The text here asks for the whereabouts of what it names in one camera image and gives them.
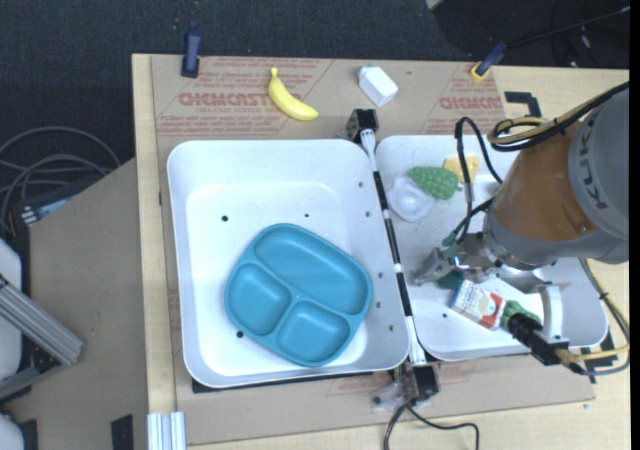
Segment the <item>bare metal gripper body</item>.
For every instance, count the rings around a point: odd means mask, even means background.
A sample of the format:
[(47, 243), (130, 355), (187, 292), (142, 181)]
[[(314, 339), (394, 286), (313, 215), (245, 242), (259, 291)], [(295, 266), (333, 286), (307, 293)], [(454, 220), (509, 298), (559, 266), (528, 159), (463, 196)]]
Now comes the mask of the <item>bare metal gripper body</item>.
[(475, 283), (493, 276), (515, 277), (538, 267), (508, 253), (486, 232), (466, 234), (460, 243), (446, 249), (446, 257), (454, 270)]

